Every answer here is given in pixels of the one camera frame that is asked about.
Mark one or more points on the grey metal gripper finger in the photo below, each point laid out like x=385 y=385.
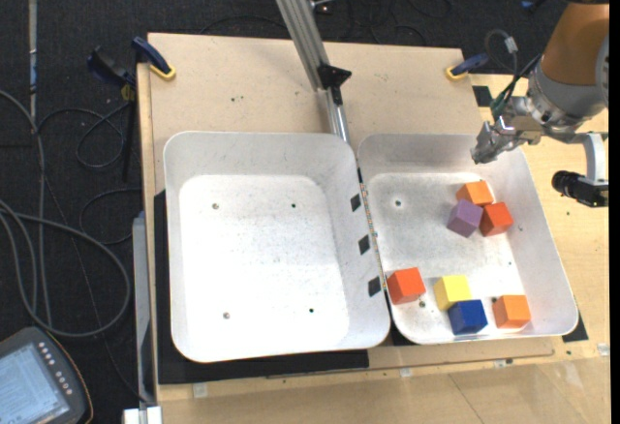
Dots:
x=508 y=141
x=483 y=143

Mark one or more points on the orange cube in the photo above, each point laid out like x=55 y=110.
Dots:
x=511 y=311
x=477 y=192

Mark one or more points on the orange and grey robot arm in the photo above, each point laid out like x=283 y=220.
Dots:
x=576 y=44

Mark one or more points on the blue cube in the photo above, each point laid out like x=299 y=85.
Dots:
x=467 y=317

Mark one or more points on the pale wood board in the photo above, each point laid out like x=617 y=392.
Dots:
x=242 y=88

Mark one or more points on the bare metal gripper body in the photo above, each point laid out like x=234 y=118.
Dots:
x=533 y=122

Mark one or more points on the yellow cube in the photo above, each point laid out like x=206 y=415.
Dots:
x=452 y=291

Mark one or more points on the black cylinder on white bracket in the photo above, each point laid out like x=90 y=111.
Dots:
x=579 y=187

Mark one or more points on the white plastic tray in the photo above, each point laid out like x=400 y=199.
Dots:
x=261 y=248
x=426 y=238

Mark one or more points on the purple cube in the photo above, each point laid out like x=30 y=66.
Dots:
x=464 y=218

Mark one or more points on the red cube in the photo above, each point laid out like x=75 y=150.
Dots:
x=496 y=219
x=406 y=285

